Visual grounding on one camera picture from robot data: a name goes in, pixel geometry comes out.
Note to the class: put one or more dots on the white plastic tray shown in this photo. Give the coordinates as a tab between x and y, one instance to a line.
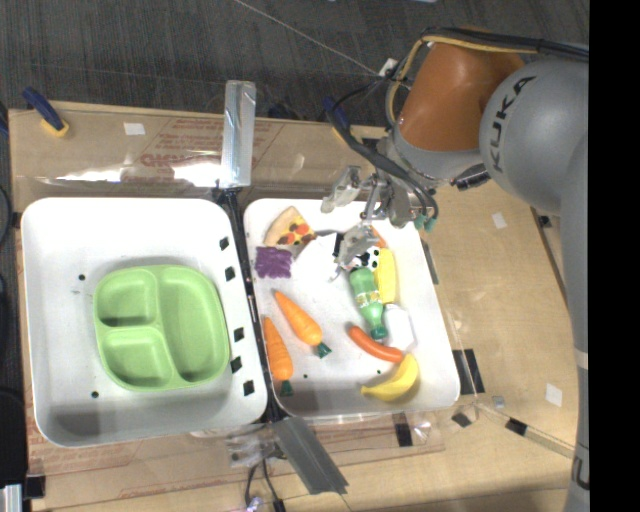
60	310
340	380

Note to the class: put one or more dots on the purple toy grapes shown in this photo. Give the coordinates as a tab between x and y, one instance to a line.
273	262

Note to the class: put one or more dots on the brown cardboard board red print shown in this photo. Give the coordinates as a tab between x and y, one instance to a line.
165	145

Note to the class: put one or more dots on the green plastic bottle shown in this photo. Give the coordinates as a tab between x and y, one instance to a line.
367	297

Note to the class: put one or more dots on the black and white carton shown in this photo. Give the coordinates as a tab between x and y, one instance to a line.
367	257

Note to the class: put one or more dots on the green divided plate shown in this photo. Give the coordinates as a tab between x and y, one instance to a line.
160	327

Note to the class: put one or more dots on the orange-red toy sausage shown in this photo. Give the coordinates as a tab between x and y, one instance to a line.
375	346

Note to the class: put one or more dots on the toy pizza slice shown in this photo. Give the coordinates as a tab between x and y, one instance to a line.
291	231

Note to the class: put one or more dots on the orange toy carrot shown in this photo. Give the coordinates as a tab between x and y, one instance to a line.
300	320
277	352

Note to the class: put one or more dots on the white plastic bottle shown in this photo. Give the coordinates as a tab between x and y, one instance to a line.
400	325

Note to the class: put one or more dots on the yellow banana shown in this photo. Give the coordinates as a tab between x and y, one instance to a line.
397	382

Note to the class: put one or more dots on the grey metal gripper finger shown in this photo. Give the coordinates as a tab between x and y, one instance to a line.
341	191
356	244

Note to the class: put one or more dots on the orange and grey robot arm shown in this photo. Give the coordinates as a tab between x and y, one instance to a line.
540	130

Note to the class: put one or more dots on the black cylinder on white bracket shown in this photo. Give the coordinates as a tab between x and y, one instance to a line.
471	179

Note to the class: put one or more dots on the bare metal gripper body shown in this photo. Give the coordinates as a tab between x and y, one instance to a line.
395	197

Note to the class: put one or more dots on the yellow toy corn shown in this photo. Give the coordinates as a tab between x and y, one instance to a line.
386	277

